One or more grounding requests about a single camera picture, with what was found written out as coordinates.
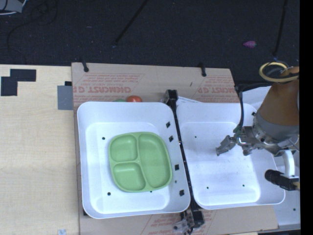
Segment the red ball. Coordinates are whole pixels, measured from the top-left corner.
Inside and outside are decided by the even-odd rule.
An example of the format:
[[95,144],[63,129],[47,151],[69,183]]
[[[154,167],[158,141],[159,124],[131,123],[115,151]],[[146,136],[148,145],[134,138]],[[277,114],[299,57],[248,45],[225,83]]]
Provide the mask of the red ball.
[[142,102],[142,99],[141,97],[139,96],[135,96],[135,95],[132,95],[132,96],[129,96],[127,99],[126,99],[127,102]]

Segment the light wood surface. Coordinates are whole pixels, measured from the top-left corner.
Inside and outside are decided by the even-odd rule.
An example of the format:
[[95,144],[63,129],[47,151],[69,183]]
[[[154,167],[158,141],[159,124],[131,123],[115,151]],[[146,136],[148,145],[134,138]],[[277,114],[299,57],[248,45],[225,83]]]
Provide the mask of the light wood surface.
[[10,69],[37,80],[0,96],[0,234],[79,234],[73,111],[57,100],[71,67],[0,65],[0,76]]

